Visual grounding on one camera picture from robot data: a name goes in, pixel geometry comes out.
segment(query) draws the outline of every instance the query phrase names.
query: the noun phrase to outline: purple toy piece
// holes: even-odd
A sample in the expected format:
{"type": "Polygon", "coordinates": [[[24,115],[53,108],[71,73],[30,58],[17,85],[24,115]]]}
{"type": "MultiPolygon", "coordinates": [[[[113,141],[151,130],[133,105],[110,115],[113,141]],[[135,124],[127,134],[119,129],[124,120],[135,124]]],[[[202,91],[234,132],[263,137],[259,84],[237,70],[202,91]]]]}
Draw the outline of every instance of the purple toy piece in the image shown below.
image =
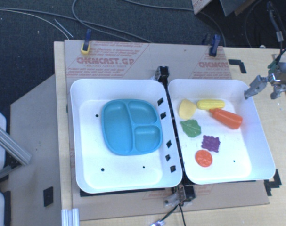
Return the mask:
{"type": "Polygon", "coordinates": [[[220,141],[218,137],[204,136],[201,147],[208,149],[210,152],[218,152],[220,141]]]}

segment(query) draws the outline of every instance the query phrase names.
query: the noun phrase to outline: wooden surface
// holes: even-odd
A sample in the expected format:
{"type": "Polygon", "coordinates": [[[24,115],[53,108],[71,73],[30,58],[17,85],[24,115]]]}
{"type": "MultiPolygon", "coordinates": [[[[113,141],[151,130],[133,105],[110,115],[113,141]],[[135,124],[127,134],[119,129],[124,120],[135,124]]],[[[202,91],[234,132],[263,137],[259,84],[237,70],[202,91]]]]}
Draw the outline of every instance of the wooden surface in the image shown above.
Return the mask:
{"type": "MultiPolygon", "coordinates": [[[[55,42],[55,74],[57,91],[57,118],[60,153],[60,179],[62,209],[72,208],[71,177],[68,142],[68,123],[66,113],[65,57],[64,43],[55,42]]],[[[230,65],[233,79],[250,84],[260,74],[267,76],[267,65],[271,63],[277,49],[224,48],[227,59],[240,59],[244,62],[247,74],[241,74],[239,66],[230,65]]],[[[268,85],[254,101],[262,122],[264,133],[279,171],[282,185],[272,189],[270,204],[201,210],[185,212],[187,226],[286,226],[286,95],[283,93],[276,100],[270,99],[273,88],[268,85]]],[[[113,218],[93,221],[81,221],[81,226],[148,226],[163,215],[147,215],[128,218],[113,218]]],[[[181,214],[176,211],[166,220],[166,225],[183,225],[181,214]]]]}

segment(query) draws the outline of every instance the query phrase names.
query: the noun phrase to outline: blue divided plate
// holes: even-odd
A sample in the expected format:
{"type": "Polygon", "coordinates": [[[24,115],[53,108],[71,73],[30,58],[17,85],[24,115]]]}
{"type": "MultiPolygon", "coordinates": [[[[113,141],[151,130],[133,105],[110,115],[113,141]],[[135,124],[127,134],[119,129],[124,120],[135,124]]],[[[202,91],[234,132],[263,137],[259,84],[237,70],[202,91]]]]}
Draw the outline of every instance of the blue divided plate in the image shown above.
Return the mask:
{"type": "Polygon", "coordinates": [[[162,127],[158,113],[147,101],[109,101],[102,109],[101,120],[105,143],[115,154],[147,154],[154,152],[162,144],[162,127]]]}

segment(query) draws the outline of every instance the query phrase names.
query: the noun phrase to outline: blue clamp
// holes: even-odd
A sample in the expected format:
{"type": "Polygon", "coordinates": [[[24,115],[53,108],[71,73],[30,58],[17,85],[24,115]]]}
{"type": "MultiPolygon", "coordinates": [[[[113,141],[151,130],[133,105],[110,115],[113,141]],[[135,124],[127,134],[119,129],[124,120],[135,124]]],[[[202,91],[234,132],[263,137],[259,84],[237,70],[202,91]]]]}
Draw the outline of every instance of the blue clamp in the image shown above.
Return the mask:
{"type": "Polygon", "coordinates": [[[209,55],[216,57],[217,54],[217,47],[219,45],[220,42],[220,36],[219,35],[214,35],[213,39],[212,39],[212,47],[210,48],[210,52],[209,55]]]}
{"type": "Polygon", "coordinates": [[[88,52],[90,51],[90,37],[91,37],[91,29],[88,29],[86,32],[86,36],[85,36],[85,41],[82,44],[81,47],[81,53],[83,53],[84,55],[88,54],[88,52]]]}

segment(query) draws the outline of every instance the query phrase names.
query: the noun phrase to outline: yellow toy food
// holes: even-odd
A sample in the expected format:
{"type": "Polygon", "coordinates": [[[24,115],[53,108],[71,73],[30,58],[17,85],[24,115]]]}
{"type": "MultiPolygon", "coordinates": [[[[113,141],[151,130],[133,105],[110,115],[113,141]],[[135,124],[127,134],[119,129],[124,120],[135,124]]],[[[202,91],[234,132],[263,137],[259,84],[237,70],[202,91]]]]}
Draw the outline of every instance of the yellow toy food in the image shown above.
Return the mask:
{"type": "Polygon", "coordinates": [[[182,100],[179,107],[180,118],[183,120],[189,120],[195,113],[196,109],[197,106],[193,102],[187,99],[182,100]]]}
{"type": "Polygon", "coordinates": [[[216,100],[216,99],[204,99],[199,100],[197,102],[198,109],[201,110],[210,110],[215,108],[223,108],[225,106],[225,103],[223,100],[216,100]]]}

